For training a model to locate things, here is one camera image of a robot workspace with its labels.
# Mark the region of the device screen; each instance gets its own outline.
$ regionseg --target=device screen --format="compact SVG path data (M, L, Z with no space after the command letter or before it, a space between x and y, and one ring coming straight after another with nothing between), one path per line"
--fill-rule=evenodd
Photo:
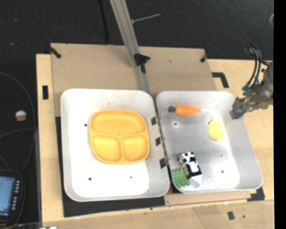
M11 199L15 178L0 176L0 215L8 216L10 211Z

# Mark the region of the toy carrot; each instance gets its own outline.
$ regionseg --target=toy carrot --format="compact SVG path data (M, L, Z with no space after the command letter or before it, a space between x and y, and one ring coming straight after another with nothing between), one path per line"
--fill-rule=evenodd
M168 108L168 112L175 112L176 115L192 115L201 112L201 109L194 108L191 106L178 105L176 107L170 106Z

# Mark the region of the black clamp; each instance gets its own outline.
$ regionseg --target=black clamp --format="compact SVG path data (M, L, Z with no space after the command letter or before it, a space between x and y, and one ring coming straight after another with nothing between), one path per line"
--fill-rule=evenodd
M147 63L147 61L149 61L151 58L144 56L142 54L136 53L134 55L134 60L135 63L137 64L137 66L141 67L141 72L142 73L146 73L146 69L145 69L145 64Z

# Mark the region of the wooden table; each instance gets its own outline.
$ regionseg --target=wooden table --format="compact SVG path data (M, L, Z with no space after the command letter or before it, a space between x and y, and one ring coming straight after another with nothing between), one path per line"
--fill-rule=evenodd
M207 216L216 215L213 219L217 224L228 223L227 209L233 206L247 211L255 216L252 208L261 210L259 223L272 225L274 217L274 172L273 172L273 108L256 111L245 115L244 120L260 164L264 182L263 191L265 201L247 202L256 191L236 191L208 193L197 195L166 194L165 205L159 208L136 209L129 211L115 211L80 217L65 218L63 215L62 190L60 180L59 157L55 117L60 114L59 98L61 93L69 88L106 88L106 89L139 89L136 71L129 66L128 55L123 46L76 45L53 43L51 45L62 55L38 54L37 89L38 89L38 117L40 140L40 172L41 172L41 214L45 226L63 226L64 228L90 228L96 223L98 228L106 228L111 224L120 224L121 228L130 226L136 228L161 228L164 219L167 228L177 228L183 224L182 218L188 224L199 225L194 219L205 224ZM202 49L175 48L140 48L142 54L150 56L147 63L147 79L151 95L156 96L163 90L225 90L235 96L241 96L241 87L249 78L254 62L235 60L208 60L201 62L204 57ZM212 72L224 73L229 88L223 88ZM154 223L146 224L142 220L149 217ZM237 226L253 223L243 220L235 223Z

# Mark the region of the white tray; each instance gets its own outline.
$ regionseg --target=white tray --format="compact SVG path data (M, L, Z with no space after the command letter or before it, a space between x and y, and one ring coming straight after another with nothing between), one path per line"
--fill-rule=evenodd
M134 164L107 164L92 152L89 140L91 115L102 109L127 109L140 113L149 130L150 153ZM61 134L64 187L76 201L99 201L163 196L170 180L152 97L142 91L69 89L61 96Z
M233 120L229 114L234 100L230 93L220 91L158 94L156 105L170 170L180 168L177 159L181 153L193 151L203 174L200 187L177 188L182 193L257 189L262 185L262 174L244 120ZM168 112L171 105L190 105L202 111L179 116ZM209 137L208 123L214 118L224 123L221 141Z

